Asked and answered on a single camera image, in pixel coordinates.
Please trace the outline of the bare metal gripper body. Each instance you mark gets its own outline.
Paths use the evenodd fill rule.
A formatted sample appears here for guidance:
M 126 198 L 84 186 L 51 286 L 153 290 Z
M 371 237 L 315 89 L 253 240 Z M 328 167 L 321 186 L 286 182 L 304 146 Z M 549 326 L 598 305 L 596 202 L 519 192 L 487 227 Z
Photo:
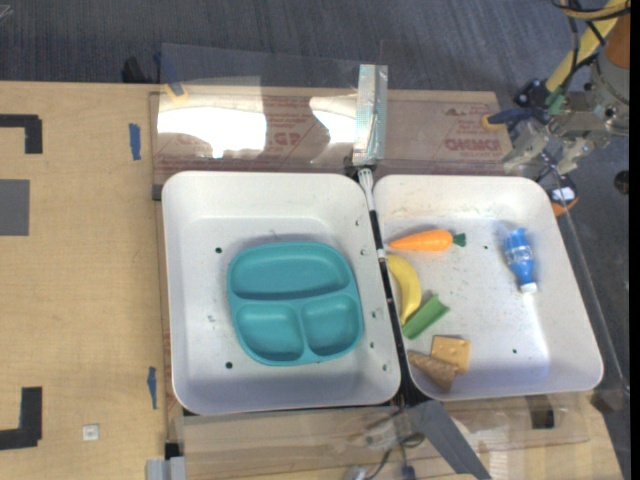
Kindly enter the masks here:
M 571 91 L 551 117 L 548 128 L 563 139 L 626 137 L 629 99 L 607 90 Z

